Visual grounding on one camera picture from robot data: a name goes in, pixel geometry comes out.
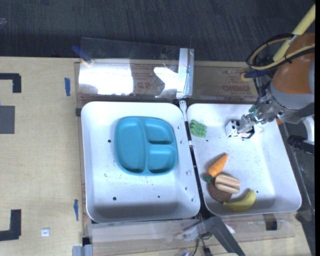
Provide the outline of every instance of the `carrot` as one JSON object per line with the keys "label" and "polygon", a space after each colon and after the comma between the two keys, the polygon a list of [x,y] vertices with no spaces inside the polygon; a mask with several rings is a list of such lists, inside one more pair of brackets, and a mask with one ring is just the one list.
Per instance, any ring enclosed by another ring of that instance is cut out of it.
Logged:
{"label": "carrot", "polygon": [[222,172],[222,169],[224,168],[227,162],[228,156],[228,154],[224,154],[216,162],[214,162],[213,165],[210,166],[210,168],[208,169],[209,175],[204,178],[206,183],[209,184],[214,177],[216,177],[219,173]]}

